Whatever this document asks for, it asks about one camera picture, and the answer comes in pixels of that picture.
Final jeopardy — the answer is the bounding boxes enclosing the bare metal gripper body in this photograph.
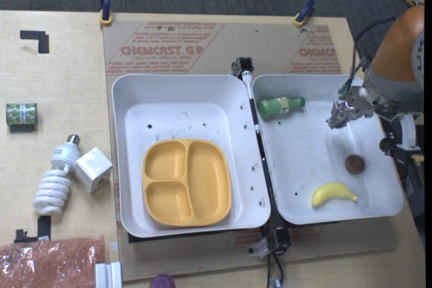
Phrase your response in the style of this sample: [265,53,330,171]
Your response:
[343,85,375,119]

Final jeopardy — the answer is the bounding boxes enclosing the white plastic tray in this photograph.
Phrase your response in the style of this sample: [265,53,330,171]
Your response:
[251,74,405,226]
[111,74,272,239]

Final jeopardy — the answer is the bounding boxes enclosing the green plastic bottle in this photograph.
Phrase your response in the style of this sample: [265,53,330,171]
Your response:
[258,96,306,118]

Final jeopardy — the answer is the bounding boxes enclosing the yellow banana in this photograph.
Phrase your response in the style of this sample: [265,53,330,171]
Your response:
[310,181,359,208]

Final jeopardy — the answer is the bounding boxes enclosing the thin black and white rod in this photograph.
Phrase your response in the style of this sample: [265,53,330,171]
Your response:
[241,70,288,231]

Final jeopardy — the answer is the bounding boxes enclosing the yellow divided plate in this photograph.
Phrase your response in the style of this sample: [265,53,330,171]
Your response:
[141,138,233,227]

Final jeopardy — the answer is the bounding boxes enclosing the brown cardboard board red print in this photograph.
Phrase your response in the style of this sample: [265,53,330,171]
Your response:
[102,12,398,283]

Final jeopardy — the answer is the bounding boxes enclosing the purple round object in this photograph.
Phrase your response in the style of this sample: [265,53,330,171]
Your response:
[149,273,177,288]

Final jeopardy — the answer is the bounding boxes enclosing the white cube box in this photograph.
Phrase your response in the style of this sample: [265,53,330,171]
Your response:
[74,146,114,195]

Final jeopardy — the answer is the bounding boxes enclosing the white spiral light bulb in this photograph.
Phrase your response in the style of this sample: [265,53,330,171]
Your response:
[32,134,83,216]

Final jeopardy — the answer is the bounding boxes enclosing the green patterned can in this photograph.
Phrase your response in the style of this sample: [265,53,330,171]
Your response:
[5,102,38,127]

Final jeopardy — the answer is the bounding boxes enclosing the black cylinder on white bracket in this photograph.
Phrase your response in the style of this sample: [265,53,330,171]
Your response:
[379,113,423,167]

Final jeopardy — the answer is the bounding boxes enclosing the black block with thin wires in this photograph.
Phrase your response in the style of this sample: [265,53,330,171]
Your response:
[265,227,293,256]
[231,57,255,76]

